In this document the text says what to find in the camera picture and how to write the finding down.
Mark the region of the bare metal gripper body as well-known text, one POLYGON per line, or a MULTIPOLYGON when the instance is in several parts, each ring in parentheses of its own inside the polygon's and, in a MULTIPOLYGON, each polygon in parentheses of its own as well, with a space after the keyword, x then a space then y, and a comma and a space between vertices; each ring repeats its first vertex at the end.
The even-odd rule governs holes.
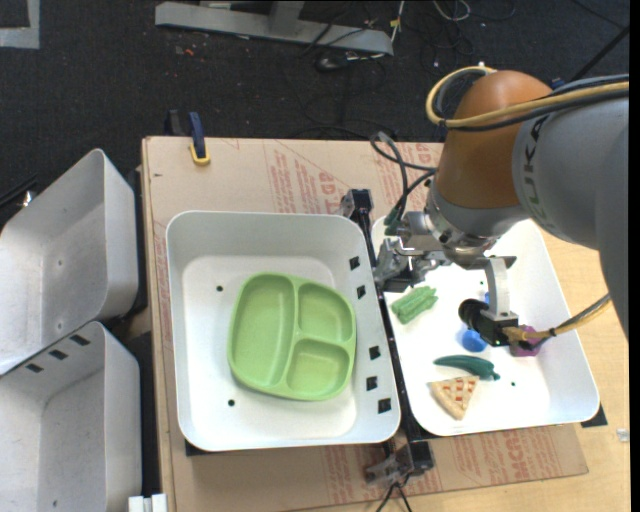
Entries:
POLYGON ((406 211, 401 219, 389 221, 387 237, 392 261, 413 274, 451 264, 474 268, 499 239, 465 233, 439 213, 426 211, 406 211))

